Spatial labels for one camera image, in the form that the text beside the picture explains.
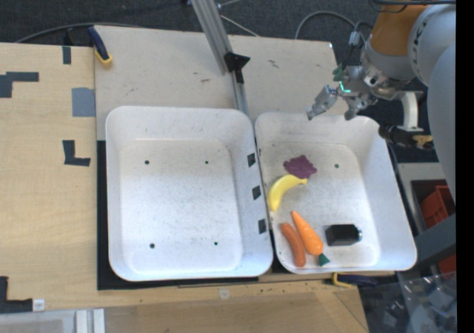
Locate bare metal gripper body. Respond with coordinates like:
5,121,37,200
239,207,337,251
336,64,396,106

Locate purple grapes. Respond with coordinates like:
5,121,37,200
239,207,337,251
282,154,318,180

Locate white plastic tray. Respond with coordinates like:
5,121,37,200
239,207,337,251
254,110,418,275
104,104,275,283

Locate yellow banana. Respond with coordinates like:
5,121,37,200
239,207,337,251
267,174,309,212

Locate black box-shaped object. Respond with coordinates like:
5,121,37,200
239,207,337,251
324,223,364,247

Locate orange carrot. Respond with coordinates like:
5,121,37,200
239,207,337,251
290,209,331,268

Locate orange-brown sausage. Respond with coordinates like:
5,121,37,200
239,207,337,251
279,222,307,269

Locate black cylinder on white bracket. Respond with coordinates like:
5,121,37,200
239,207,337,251
378,90,426,149

